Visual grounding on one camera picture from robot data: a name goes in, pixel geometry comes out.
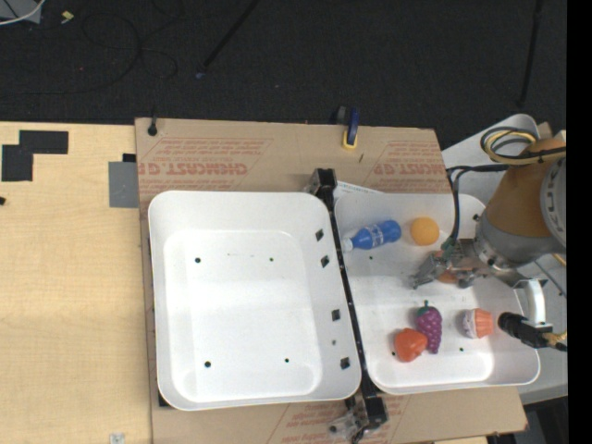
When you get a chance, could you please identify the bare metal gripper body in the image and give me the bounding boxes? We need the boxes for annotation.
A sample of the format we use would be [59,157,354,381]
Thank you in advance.
[435,238,511,279]

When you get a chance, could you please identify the orange and pink toy cupcake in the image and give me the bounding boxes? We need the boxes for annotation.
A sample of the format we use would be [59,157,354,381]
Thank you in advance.
[457,307,496,340]

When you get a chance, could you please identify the black cylinder on white bracket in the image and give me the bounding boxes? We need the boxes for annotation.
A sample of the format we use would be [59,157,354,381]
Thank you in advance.
[497,278,556,351]

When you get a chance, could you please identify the thin black rod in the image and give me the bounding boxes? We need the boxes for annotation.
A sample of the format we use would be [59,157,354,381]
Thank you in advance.
[320,186,381,404]

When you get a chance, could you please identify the blue plastic bottle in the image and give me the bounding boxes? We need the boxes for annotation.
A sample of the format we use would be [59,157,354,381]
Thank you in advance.
[342,219,403,253]

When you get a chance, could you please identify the purple toy grapes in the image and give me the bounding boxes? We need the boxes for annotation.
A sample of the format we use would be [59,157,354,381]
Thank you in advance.
[413,299,444,355]

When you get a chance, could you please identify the white plastic tray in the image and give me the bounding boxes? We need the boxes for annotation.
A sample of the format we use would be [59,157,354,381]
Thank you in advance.
[147,190,364,413]
[333,191,542,397]

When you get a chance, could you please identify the brown cardboard board red print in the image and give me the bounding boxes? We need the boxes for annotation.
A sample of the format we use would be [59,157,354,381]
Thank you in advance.
[133,117,530,444]

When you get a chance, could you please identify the orange ball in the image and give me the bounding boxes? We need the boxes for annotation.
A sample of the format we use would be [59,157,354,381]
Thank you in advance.
[409,216,441,248]

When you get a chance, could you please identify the orange toy pepper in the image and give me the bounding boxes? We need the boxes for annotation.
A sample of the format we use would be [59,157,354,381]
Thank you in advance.
[393,327,429,364]

